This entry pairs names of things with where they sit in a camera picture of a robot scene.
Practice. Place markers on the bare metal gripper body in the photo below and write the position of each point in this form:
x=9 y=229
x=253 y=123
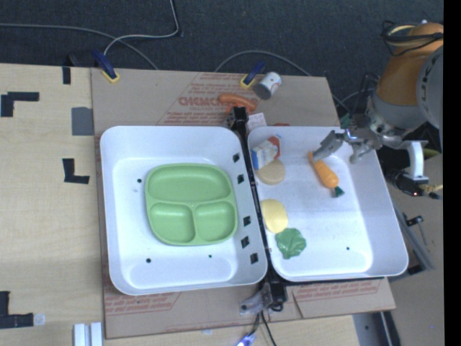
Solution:
x=374 y=135

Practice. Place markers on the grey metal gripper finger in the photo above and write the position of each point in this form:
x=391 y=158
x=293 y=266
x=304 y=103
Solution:
x=358 y=153
x=329 y=143

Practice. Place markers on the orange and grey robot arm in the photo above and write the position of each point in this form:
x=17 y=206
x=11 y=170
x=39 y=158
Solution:
x=403 y=81

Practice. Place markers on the orange carrot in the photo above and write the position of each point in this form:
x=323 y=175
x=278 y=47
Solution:
x=326 y=174

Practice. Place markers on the red small object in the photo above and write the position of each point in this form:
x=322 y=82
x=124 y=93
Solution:
x=281 y=124

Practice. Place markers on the white blue orange carton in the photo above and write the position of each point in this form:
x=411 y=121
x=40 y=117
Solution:
x=266 y=151

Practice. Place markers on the beige round biscuit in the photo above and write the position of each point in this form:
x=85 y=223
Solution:
x=271 y=173

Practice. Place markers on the white small packet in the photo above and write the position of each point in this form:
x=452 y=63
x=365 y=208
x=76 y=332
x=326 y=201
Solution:
x=257 y=120

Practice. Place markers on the white plastic tray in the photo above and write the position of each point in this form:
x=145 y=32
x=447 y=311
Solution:
x=335 y=229
x=126 y=207

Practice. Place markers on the white small can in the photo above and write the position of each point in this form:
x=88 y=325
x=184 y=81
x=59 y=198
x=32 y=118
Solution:
x=268 y=84

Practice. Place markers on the thin black rod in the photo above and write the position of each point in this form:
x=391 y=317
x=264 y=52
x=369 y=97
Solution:
x=254 y=193

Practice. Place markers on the yellow oval toy food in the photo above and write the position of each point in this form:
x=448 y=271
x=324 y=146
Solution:
x=274 y=215

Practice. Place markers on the orange sausage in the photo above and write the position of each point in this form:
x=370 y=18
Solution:
x=237 y=100

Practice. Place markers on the green broccoli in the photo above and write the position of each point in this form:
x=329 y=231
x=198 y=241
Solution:
x=291 y=243

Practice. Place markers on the green divided plate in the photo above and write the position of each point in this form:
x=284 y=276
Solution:
x=191 y=182

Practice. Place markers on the brown cardboard board red print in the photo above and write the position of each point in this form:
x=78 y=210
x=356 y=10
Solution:
x=151 y=96

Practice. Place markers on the black cylinder on white bracket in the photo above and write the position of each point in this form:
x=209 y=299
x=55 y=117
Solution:
x=414 y=157

